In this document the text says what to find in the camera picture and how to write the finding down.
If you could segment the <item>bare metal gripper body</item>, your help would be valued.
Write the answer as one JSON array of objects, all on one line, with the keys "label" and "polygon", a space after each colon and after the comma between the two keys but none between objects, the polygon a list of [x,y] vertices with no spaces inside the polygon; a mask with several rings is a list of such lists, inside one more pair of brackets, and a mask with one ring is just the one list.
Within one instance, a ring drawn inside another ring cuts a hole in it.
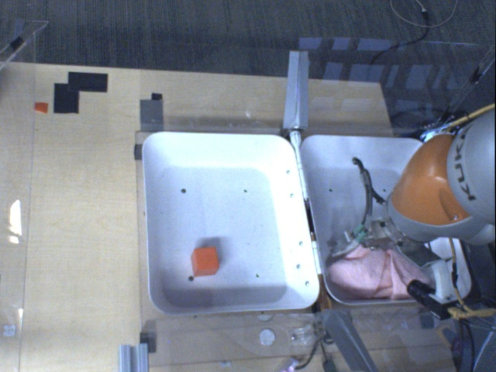
[{"label": "bare metal gripper body", "polygon": [[389,219],[342,219],[331,229],[329,254],[342,257],[356,248],[390,249],[402,246],[406,237],[393,226]]}]

